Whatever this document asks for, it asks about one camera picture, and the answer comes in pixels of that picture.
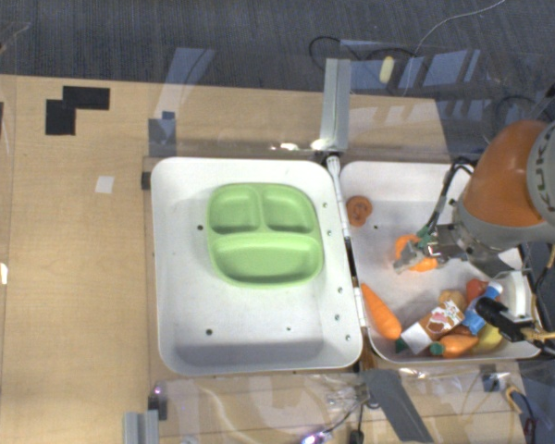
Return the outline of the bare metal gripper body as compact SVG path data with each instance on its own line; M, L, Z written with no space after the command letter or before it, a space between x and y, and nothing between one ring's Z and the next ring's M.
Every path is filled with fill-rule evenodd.
M425 254L437 261L459 259L466 261L471 251L473 238L468 230L458 223L436 225L427 230Z

